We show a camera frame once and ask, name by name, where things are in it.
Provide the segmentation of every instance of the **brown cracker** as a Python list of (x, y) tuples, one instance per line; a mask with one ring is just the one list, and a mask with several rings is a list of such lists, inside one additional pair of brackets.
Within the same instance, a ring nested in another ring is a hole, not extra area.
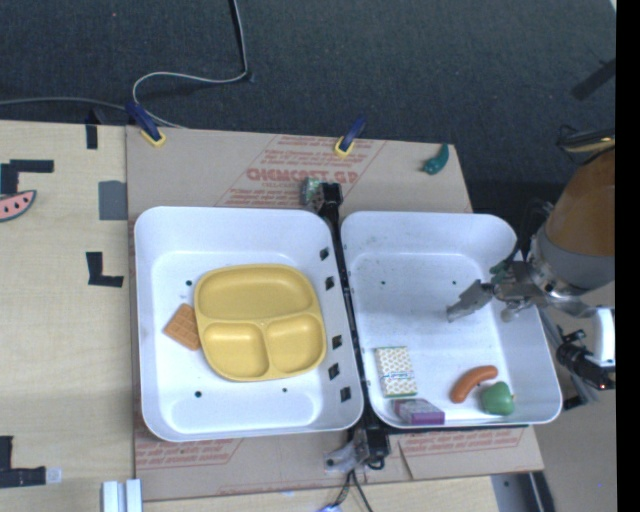
[(188, 304), (180, 305), (162, 332), (191, 350), (200, 348), (196, 312)]

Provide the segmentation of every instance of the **cardboard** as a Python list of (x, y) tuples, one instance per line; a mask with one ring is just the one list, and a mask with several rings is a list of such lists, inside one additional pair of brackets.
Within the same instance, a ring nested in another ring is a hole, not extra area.
[[(300, 183), (316, 177), (342, 185), (343, 218), (360, 210), (471, 212), (455, 148), (436, 175), (422, 172), (439, 144), (358, 140), (345, 159), (335, 140), (243, 132), (166, 129), (161, 148), (135, 127), (126, 130), (130, 268), (133, 225), (154, 206), (300, 208)], [(135, 279), (131, 325), (136, 384)], [(135, 425), (136, 477), (145, 500), (290, 491), (342, 485), (327, 473), (323, 455), (342, 447), (346, 432), (168, 443), (155, 438), (139, 412)], [(368, 483), (533, 471), (543, 467), (532, 428), (429, 432), (391, 436), (382, 470)]]

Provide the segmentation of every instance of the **white tray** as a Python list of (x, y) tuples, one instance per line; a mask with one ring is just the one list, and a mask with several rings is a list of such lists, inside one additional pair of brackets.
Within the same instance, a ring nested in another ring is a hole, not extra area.
[[(158, 207), (140, 215), (134, 237), (142, 414), (158, 437), (194, 441), (344, 430), (359, 419), (364, 400), (342, 287), (330, 231), (318, 216)], [(232, 382), (214, 373), (202, 350), (192, 352), (162, 333), (181, 303), (193, 305), (200, 276), (250, 263), (291, 265), (313, 284), (328, 344), (314, 370)], [(333, 280), (328, 290), (327, 278)]]
[[(446, 306), (513, 249), (515, 234), (481, 214), (357, 212), (343, 222), (342, 241), (370, 402), (386, 423), (408, 428), (384, 398), (374, 349), (407, 346), (420, 397), (445, 411), (444, 427), (546, 423), (562, 395), (537, 309), (510, 323), (494, 300), (449, 323)], [(491, 364), (515, 395), (515, 411), (485, 414), (480, 388), (462, 404), (449, 392), (466, 370)]]

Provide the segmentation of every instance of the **dark background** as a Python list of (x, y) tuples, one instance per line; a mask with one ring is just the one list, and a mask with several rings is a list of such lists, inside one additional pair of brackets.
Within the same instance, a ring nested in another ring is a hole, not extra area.
[[(455, 144), (477, 212), (514, 227), (576, 169), (561, 133), (615, 127), (609, 0), (238, 0), (252, 81), (156, 78), (143, 105), (190, 128)], [(242, 70), (229, 0), (3, 2), (0, 102), (124, 105), (152, 71)], [(586, 94), (576, 87), (586, 82)], [(83, 123), (90, 105), (0, 105), (0, 119)], [(127, 116), (103, 109), (110, 124)]]

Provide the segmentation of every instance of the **table surface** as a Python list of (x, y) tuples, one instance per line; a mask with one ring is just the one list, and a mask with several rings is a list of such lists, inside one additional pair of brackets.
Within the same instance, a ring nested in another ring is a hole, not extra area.
[[(0, 162), (55, 161), (21, 173), (38, 196), (0, 225), (0, 435), (14, 467), (60, 467), (62, 482), (3, 489), (2, 510), (99, 510), (101, 483), (134, 475), (128, 224), (101, 221), (98, 183), (126, 180), (124, 128), (0, 122)], [(121, 288), (88, 286), (86, 252), (102, 252)], [(367, 485), (374, 510), (498, 510), (488, 476)], [(345, 511), (363, 510), (354, 496)], [(145, 503), (145, 510), (318, 510), (336, 489)]]

